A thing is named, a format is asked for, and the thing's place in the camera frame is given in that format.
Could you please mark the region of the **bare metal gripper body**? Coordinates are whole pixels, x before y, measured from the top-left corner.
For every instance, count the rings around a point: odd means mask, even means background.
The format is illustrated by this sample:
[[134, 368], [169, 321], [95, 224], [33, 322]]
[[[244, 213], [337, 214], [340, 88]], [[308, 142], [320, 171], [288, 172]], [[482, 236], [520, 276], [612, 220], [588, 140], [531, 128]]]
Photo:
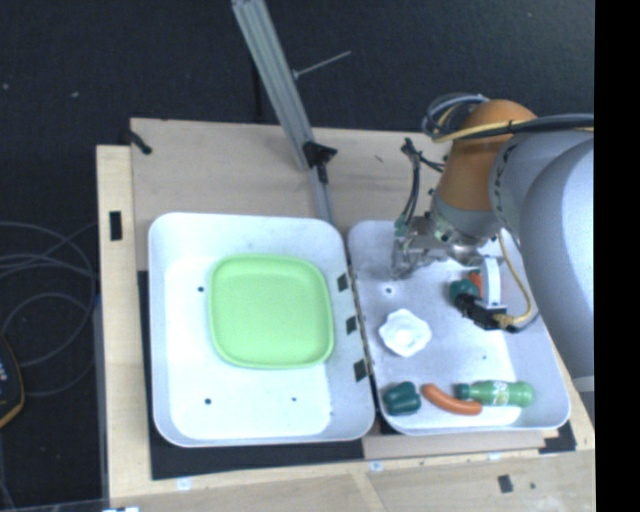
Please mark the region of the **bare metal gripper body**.
[[489, 239], [488, 212], [426, 212], [395, 221], [395, 248], [421, 253], [421, 265], [448, 259], [470, 266]]

